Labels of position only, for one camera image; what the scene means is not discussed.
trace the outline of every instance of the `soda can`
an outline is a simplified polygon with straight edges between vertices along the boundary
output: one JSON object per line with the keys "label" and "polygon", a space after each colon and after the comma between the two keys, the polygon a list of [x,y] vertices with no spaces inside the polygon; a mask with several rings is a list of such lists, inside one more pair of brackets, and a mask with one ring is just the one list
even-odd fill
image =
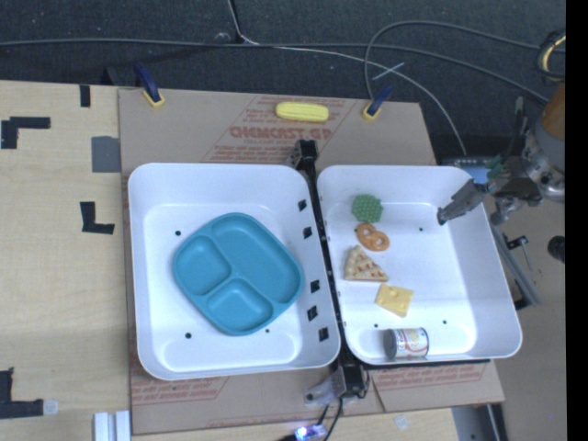
{"label": "soda can", "polygon": [[429,352],[429,335],[424,328],[386,330],[384,349],[389,359],[425,357]]}

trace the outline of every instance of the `white tray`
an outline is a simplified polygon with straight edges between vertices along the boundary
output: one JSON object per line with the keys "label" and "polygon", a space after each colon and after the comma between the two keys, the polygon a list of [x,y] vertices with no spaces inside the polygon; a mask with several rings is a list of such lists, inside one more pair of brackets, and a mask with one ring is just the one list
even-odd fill
{"label": "white tray", "polygon": [[[129,200],[137,345],[149,373],[207,378],[323,367],[336,358],[341,339],[309,189],[299,172],[282,165],[145,164],[130,176]],[[247,336],[216,329],[172,272],[179,245],[229,212],[265,225],[305,276],[297,301]]]}
{"label": "white tray", "polygon": [[[483,205],[439,225],[436,214],[470,176],[445,166],[331,166],[318,189],[337,296],[350,350],[371,365],[501,358],[522,343],[521,328]],[[380,283],[344,278],[349,249],[358,244],[352,214],[356,195],[381,199],[375,225],[390,248],[367,254],[390,277],[410,288],[413,301],[401,318],[375,304]],[[389,361],[383,331],[423,327],[426,359]]]}

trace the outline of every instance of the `blue plate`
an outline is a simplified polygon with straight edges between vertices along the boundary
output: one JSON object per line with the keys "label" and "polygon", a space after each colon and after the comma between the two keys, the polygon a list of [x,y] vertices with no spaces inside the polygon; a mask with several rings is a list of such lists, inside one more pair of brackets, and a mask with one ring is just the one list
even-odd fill
{"label": "blue plate", "polygon": [[252,334],[299,297],[302,269],[261,222],[242,213],[219,216],[177,249],[174,277],[220,330]]}

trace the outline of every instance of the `brown pretzel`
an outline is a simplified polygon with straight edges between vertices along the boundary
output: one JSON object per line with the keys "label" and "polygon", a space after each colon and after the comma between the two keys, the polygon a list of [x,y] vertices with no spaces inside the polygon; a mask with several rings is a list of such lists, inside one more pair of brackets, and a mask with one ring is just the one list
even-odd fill
{"label": "brown pretzel", "polygon": [[368,250],[383,252],[390,246],[390,239],[384,232],[377,230],[370,223],[364,222],[357,227],[357,239]]}

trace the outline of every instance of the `blue and yellow clamp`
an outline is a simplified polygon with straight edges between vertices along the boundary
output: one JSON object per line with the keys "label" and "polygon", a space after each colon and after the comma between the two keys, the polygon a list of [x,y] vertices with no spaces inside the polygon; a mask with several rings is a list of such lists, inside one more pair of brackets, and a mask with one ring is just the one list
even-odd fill
{"label": "blue and yellow clamp", "polygon": [[152,77],[151,73],[147,70],[147,68],[142,63],[135,63],[133,65],[133,70],[143,87],[143,95],[149,102],[152,107],[160,107],[163,103],[165,103],[164,96],[159,93],[159,88],[157,83],[155,83],[155,79]]}
{"label": "blue and yellow clamp", "polygon": [[366,105],[361,116],[366,121],[374,121],[379,116],[379,112],[382,110],[382,104],[384,101],[388,99],[392,93],[392,86],[386,85],[382,90],[378,93],[378,96],[374,98],[374,100]]}

